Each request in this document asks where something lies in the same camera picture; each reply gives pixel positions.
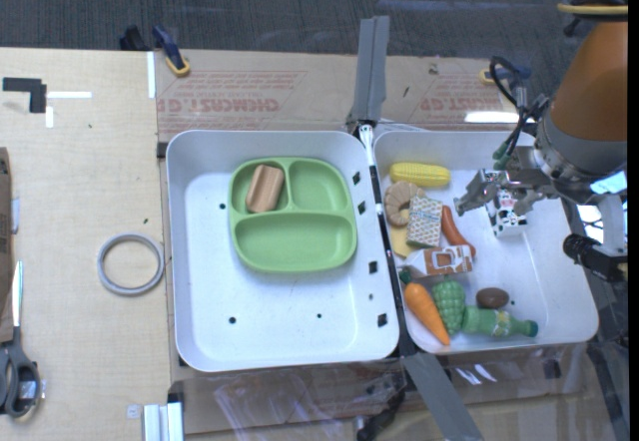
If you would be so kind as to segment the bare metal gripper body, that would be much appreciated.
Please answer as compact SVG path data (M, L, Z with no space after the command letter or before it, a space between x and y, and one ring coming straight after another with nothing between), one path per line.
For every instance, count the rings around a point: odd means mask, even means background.
M614 185L595 186L592 177L572 175L573 169L560 167L553 170L541 160L534 147L517 147L500 173L500 186L511 192L516 200L519 188L547 187L547 199L564 199L577 205L598 205L607 197L627 200L627 190L615 190Z

